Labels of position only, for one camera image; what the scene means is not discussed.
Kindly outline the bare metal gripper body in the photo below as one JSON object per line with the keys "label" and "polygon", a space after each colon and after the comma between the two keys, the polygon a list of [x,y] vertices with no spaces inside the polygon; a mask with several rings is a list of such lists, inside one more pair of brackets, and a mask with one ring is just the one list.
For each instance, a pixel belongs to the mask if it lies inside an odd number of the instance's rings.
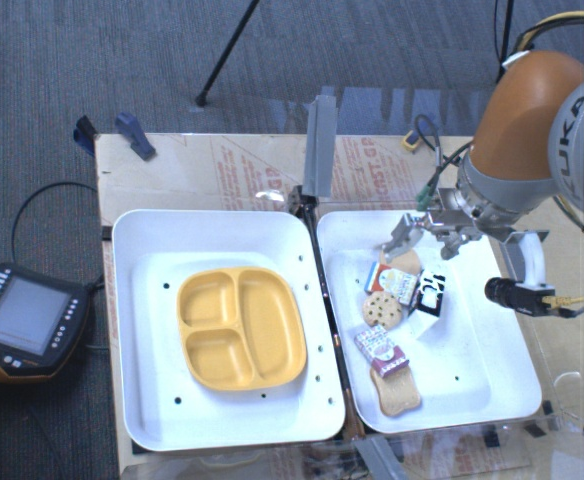
{"label": "bare metal gripper body", "polygon": [[438,240],[477,240],[489,235],[503,240],[513,230],[518,213],[495,206],[470,192],[469,199],[458,188],[438,188],[424,215],[424,227]]}

